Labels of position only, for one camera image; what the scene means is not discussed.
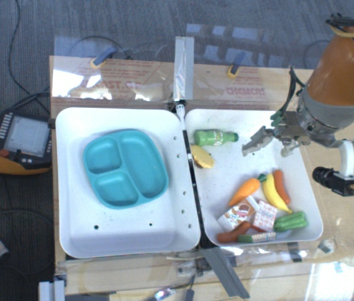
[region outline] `brown sausage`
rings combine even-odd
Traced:
[[[217,240],[220,243],[238,242],[238,235],[245,234],[250,227],[251,227],[250,222],[243,221],[232,231],[217,234]]]
[[[277,193],[281,197],[281,199],[285,202],[285,204],[289,204],[291,202],[291,198],[285,190],[284,187],[284,173],[282,170],[277,169],[273,172],[274,176],[274,185],[276,186]]]

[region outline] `brown cylinder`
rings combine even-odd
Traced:
[[[354,33],[354,27],[345,28]],[[337,34],[311,75],[309,96],[327,105],[354,106],[354,38]]]

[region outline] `banana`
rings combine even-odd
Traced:
[[[266,176],[266,180],[262,182],[263,192],[269,203],[278,209],[286,211],[288,214],[292,213],[292,210],[285,204],[283,199],[280,197],[274,185],[273,173],[269,173]]]

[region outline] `green bottle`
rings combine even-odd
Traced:
[[[198,146],[219,146],[225,142],[238,141],[238,134],[232,132],[223,132],[218,129],[214,130],[197,130],[194,135],[195,144]]]

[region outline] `blue plate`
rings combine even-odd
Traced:
[[[169,176],[151,138],[135,129],[91,141],[83,152],[90,184],[109,208],[138,206],[161,196]]]

